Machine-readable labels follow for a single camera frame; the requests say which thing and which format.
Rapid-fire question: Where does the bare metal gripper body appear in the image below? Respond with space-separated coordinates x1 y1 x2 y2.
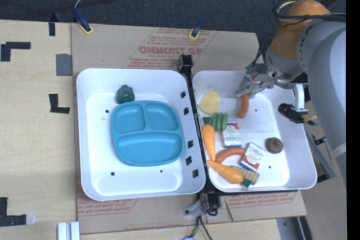
244 63 285 90

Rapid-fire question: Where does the orange toy sausage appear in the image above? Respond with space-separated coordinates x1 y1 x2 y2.
214 146 246 164
236 94 250 119

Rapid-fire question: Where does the yellow toy potato chip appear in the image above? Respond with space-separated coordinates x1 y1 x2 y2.
199 90 222 116

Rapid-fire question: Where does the green ribbed toy vegetable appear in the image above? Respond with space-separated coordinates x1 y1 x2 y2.
210 112 230 132

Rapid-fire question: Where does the white plastic tray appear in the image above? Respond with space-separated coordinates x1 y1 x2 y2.
75 67 207 202
192 70 318 193

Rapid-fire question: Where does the small white blue red carton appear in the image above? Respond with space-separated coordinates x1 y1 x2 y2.
238 142 267 173
220 121 243 148

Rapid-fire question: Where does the thin black rod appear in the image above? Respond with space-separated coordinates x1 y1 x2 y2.
182 64 216 202

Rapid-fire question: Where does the brown toy biscuit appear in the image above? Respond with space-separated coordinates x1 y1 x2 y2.
264 137 284 155

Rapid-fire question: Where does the orange toy carrot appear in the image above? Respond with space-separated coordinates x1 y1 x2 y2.
206 160 244 185
201 117 217 162

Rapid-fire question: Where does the blue divided plate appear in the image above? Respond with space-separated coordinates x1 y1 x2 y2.
110 100 186 167

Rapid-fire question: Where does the brown cardboard board red print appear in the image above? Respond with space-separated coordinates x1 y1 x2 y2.
70 22 308 234

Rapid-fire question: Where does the black cylinder on white bracket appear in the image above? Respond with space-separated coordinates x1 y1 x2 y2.
277 83 309 125

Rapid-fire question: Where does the black block with thin wires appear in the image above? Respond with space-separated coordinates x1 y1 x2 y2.
174 54 195 74
196 190 222 214

